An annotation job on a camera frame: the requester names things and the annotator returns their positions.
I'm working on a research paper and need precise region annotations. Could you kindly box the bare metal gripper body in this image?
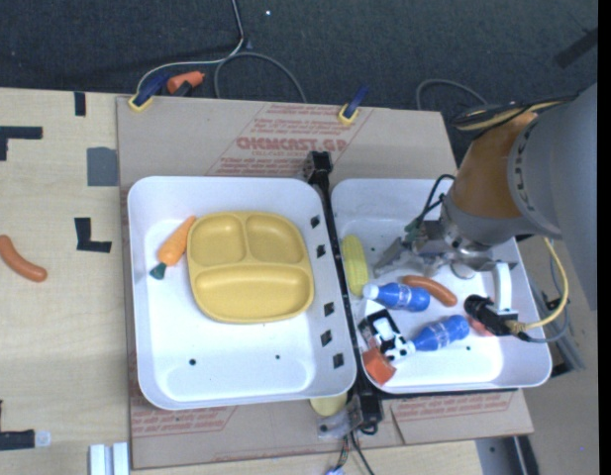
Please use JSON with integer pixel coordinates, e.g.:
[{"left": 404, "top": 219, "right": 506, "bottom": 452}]
[{"left": 407, "top": 219, "right": 495, "bottom": 280}]

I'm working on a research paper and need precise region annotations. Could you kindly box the orange sausage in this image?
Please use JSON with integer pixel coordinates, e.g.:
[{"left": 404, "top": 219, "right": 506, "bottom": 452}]
[
  {"left": 401, "top": 274, "right": 458, "bottom": 309},
  {"left": 0, "top": 234, "right": 50, "bottom": 284}
]

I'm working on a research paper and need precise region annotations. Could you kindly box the yellow corn cob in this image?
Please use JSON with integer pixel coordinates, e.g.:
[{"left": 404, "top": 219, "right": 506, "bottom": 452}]
[{"left": 340, "top": 234, "right": 371, "bottom": 298}]

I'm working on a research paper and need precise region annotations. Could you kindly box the blue bottle white cap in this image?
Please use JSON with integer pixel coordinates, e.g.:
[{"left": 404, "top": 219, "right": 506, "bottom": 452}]
[
  {"left": 410, "top": 314, "right": 471, "bottom": 353},
  {"left": 361, "top": 281, "right": 432, "bottom": 314}
]

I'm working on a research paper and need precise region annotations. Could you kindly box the thin black rod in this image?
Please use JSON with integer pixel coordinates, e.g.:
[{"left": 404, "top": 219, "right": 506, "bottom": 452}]
[{"left": 314, "top": 168, "right": 369, "bottom": 401}]

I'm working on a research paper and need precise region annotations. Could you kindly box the small pink toy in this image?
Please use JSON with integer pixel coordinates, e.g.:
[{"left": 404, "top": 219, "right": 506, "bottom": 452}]
[{"left": 465, "top": 314, "right": 495, "bottom": 337}]

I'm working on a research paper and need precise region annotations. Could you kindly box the black and white carton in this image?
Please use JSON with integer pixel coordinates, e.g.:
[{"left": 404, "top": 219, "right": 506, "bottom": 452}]
[{"left": 357, "top": 300, "right": 417, "bottom": 363}]

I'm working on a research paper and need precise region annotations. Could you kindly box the white plastic tray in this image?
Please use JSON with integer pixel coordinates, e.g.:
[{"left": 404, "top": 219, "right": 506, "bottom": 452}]
[
  {"left": 126, "top": 174, "right": 358, "bottom": 412},
  {"left": 329, "top": 177, "right": 554, "bottom": 396}
]

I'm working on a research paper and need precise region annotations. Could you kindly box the orange cube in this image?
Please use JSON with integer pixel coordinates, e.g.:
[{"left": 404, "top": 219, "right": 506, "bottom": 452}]
[{"left": 360, "top": 345, "right": 398, "bottom": 387}]

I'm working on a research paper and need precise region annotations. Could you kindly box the yellow divided plate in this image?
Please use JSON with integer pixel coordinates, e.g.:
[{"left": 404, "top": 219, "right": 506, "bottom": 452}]
[{"left": 185, "top": 210, "right": 316, "bottom": 326}]

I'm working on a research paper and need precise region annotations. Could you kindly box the orange carrot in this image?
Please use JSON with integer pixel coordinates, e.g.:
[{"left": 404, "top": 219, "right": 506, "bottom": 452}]
[{"left": 149, "top": 214, "right": 198, "bottom": 282}]

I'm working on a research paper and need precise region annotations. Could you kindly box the brown cardboard board red print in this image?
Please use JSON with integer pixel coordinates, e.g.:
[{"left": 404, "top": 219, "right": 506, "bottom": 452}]
[{"left": 115, "top": 94, "right": 535, "bottom": 470}]

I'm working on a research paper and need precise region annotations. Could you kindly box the black cylinder on white bracket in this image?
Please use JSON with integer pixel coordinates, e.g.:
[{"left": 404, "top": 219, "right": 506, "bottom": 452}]
[{"left": 462, "top": 259, "right": 522, "bottom": 338}]

